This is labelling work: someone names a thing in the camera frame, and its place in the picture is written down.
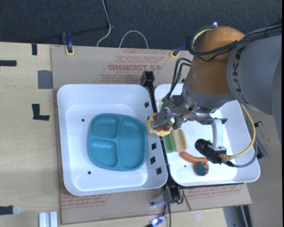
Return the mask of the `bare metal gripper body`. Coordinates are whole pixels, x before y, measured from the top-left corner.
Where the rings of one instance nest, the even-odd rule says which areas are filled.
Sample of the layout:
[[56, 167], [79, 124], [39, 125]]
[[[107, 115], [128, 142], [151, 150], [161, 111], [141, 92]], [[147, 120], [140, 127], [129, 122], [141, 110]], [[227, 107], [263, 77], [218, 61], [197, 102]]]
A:
[[174, 117], [187, 118], [187, 121], [196, 121], [202, 125], [212, 124], [216, 118], [211, 117], [215, 109], [208, 109], [199, 106], [184, 95], [173, 95], [167, 107], [167, 113]]

